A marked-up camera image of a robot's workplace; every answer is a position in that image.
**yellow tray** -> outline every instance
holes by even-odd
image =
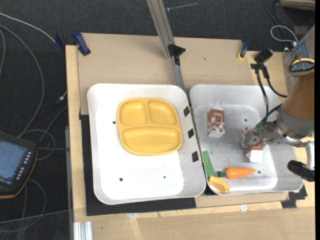
[[[121,143],[131,154],[164,155],[182,145],[178,114],[164,99],[127,99],[120,104],[117,117]]]

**white cable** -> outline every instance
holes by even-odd
[[[274,34],[273,34],[273,30],[274,30],[275,28],[282,28],[282,29],[285,29],[285,30],[287,30],[288,32],[290,32],[291,35],[294,37],[294,41],[293,41],[293,40],[289,40],[289,39],[278,39],[278,38],[276,38],[276,37],[274,36]],[[272,38],[273,38],[274,40],[279,41],[279,42],[290,42],[293,47],[295,47],[295,46],[299,43],[299,41],[298,41],[297,36],[295,35],[295,33],[294,33],[291,29],[289,29],[288,27],[286,27],[286,26],[275,25],[275,26],[273,26],[273,27],[271,28],[270,34],[271,34],[271,36],[272,36]]]
[[[17,22],[26,24],[26,25],[28,25],[28,26],[36,29],[36,30],[39,30],[40,32],[42,32],[43,34],[45,34],[48,38],[50,38],[54,43],[56,43],[56,41],[55,41],[48,33],[46,33],[45,31],[43,31],[42,29],[40,29],[40,28],[38,28],[38,27],[36,27],[36,26],[34,26],[34,25],[31,25],[31,24],[29,24],[29,23],[26,23],[26,22],[24,22],[24,21],[22,21],[22,20],[20,20],[20,19],[10,17],[9,15],[3,14],[3,13],[1,13],[1,12],[0,12],[0,15],[5,16],[5,17],[7,17],[7,18],[9,18],[9,19],[11,19],[11,20],[14,20],[14,21],[17,21]]]

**black bracket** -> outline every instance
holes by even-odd
[[[174,56],[174,63],[177,66],[180,66],[179,56],[183,54],[186,51],[186,49],[171,43],[168,45],[168,50],[169,50],[170,57]]]

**black clamp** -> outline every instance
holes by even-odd
[[[91,53],[89,48],[86,45],[86,42],[84,40],[84,37],[79,31],[73,31],[71,34],[72,40],[79,45],[78,50],[83,54],[83,56],[86,56]]]
[[[168,50],[169,50],[170,57],[174,56],[174,63],[177,66],[180,66],[179,56],[183,54],[186,51],[186,49],[171,43],[168,45]]]

